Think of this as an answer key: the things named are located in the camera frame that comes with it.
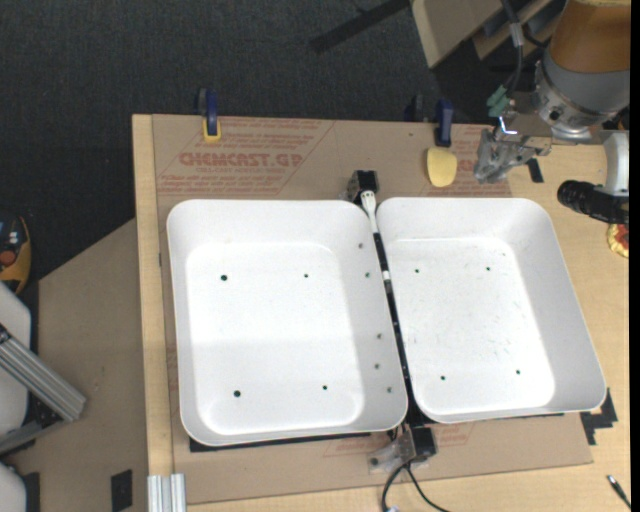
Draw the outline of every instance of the wooden table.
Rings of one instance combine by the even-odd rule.
[[[361,122],[351,128],[361,130],[364,137],[374,126],[379,129],[380,125]],[[153,116],[133,117],[148,465],[150,474],[167,476],[174,472],[174,463],[158,261],[160,239],[153,128]],[[385,130],[389,137],[382,144],[386,144],[383,149],[389,166],[393,167],[399,159],[420,161],[420,158],[412,160],[412,155],[394,153],[394,132],[406,132],[406,123],[386,123]],[[432,130],[427,125],[416,125],[410,135],[415,137],[411,147],[433,145]],[[602,169],[606,168],[604,151],[600,146],[558,146],[549,156],[539,159],[539,163],[545,183],[533,183],[525,168],[518,168],[509,176],[511,193],[514,197],[538,202],[552,217],[611,390],[618,422],[614,428],[597,432],[597,445],[592,447],[593,464],[428,482],[427,495],[448,510],[625,510],[624,503],[609,487],[606,480],[609,474],[618,479],[630,497],[629,264],[627,259],[609,250],[605,224],[570,211],[556,199],[556,191],[566,179],[602,183],[605,177]],[[189,510],[376,511],[380,509],[380,492],[380,487],[357,488],[201,504],[190,506]],[[403,512],[428,510],[410,484],[395,484],[389,500],[398,504]]]

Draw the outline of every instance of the orange and black object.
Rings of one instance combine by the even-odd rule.
[[[0,281],[16,294],[29,279],[31,239],[24,219],[0,209]]]

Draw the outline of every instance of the black carpet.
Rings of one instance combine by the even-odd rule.
[[[0,206],[22,215],[36,279],[132,219],[131,115],[486,122],[500,81],[470,43],[429,69],[408,0],[0,0]]]

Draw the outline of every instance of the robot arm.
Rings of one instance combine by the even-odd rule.
[[[512,23],[521,46],[518,29]],[[558,199],[593,218],[628,224],[628,133],[603,131],[602,124],[629,105],[630,52],[631,0],[568,0],[537,63],[533,91],[512,92],[512,84],[487,102],[499,123],[482,134],[478,181],[503,180],[553,144],[605,144],[606,185],[567,182]]]

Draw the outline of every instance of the pen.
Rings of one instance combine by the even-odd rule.
[[[631,502],[627,499],[627,495],[622,490],[622,487],[620,486],[618,481],[611,475],[607,475],[607,480],[609,480],[609,483],[611,484],[611,487],[613,487],[613,490],[616,491],[616,494],[620,496],[620,499],[622,499],[622,501],[624,501],[627,506],[631,508]]]

